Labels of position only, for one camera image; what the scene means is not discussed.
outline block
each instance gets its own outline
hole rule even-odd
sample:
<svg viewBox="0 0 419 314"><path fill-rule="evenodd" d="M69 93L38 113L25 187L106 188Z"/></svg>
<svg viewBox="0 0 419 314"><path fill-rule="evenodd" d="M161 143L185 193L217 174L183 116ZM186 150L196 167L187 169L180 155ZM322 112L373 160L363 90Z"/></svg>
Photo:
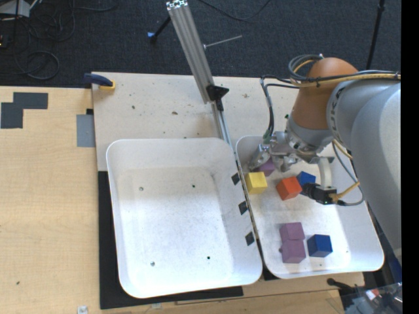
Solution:
<svg viewBox="0 0 419 314"><path fill-rule="evenodd" d="M307 240L307 247L311 257L326 257L333 252L329 235L314 234Z"/></svg>
<svg viewBox="0 0 419 314"><path fill-rule="evenodd" d="M301 222L285 223L280 228L280 235L282 242L306 238Z"/></svg>
<svg viewBox="0 0 419 314"><path fill-rule="evenodd" d="M316 182L316 176L311 175L307 172L301 171L299 173L299 175L297 175L297 180L299 181L300 186L302 187L306 183L315 183Z"/></svg>
<svg viewBox="0 0 419 314"><path fill-rule="evenodd" d="M298 264L306 258L304 241L301 239L283 242L280 251L284 263Z"/></svg>
<svg viewBox="0 0 419 314"><path fill-rule="evenodd" d="M298 196L301 191L301 185L297 177L288 177L282 179L277 185L276 190L280 194L282 200L288 200Z"/></svg>
<svg viewBox="0 0 419 314"><path fill-rule="evenodd" d="M249 194L260 194L268 187L263 172L249 172L244 177L244 181Z"/></svg>
<svg viewBox="0 0 419 314"><path fill-rule="evenodd" d="M275 165L271 158L256 169L256 172L263 172L265 177L269 177L275 171Z"/></svg>

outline light wood surface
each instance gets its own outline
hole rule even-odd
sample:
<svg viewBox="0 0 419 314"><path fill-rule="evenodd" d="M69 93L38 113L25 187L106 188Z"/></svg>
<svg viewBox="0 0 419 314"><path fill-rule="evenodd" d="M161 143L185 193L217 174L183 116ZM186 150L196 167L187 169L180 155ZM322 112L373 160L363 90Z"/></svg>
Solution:
<svg viewBox="0 0 419 314"><path fill-rule="evenodd" d="M0 313L67 314L80 305L89 314L154 312L150 305L100 309L96 149L77 147L76 121L92 108L92 91L0 87L0 102L12 102L13 92L49 97L47 110L24 111L22 129L0 129ZM258 281L244 287L239 299L162 308L165 313L339 313L338 291L326 283L328 277L363 285L360 272Z"/></svg>

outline yellow block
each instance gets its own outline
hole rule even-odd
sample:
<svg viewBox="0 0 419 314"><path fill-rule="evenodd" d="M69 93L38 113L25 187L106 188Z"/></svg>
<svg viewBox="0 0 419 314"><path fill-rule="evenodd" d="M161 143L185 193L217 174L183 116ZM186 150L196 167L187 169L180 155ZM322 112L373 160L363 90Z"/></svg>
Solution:
<svg viewBox="0 0 419 314"><path fill-rule="evenodd" d="M260 194L268 187L263 172L249 172L244 177L244 181L249 194Z"/></svg>

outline black stand leg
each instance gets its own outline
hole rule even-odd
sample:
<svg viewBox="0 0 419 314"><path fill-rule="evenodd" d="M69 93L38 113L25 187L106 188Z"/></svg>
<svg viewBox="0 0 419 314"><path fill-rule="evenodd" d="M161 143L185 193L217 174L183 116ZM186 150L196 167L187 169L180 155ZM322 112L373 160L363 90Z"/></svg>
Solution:
<svg viewBox="0 0 419 314"><path fill-rule="evenodd" d="M371 61L373 60L375 43L376 43L377 35L378 35L378 28L380 27L381 14L384 12L384 2L385 2L385 0L380 0L380 4L378 5L378 14L377 14L376 21L375 21L375 28L374 28L374 33L373 33L373 42L371 43L371 48L370 48L370 51L369 51L369 57L368 57L367 68L366 68L367 70L370 69Z"/></svg>
<svg viewBox="0 0 419 314"><path fill-rule="evenodd" d="M169 24L169 22L170 22L170 16L163 22L163 24L160 26L160 28L155 33L149 33L148 34L151 44L156 43L157 36L160 35L160 33L163 31L164 28L166 28L166 26Z"/></svg>

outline beige tabletop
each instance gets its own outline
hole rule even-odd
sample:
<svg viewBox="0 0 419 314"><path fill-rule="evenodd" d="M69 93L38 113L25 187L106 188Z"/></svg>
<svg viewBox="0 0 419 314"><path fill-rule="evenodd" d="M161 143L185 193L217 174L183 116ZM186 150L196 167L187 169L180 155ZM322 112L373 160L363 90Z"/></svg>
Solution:
<svg viewBox="0 0 419 314"><path fill-rule="evenodd" d="M1 313L343 313L327 278L364 284L361 272L260 280L230 300L101 310L96 148L77 146L92 90L2 86L0 103L14 92L48 93L48 109L25 109L23 128L0 129Z"/></svg>

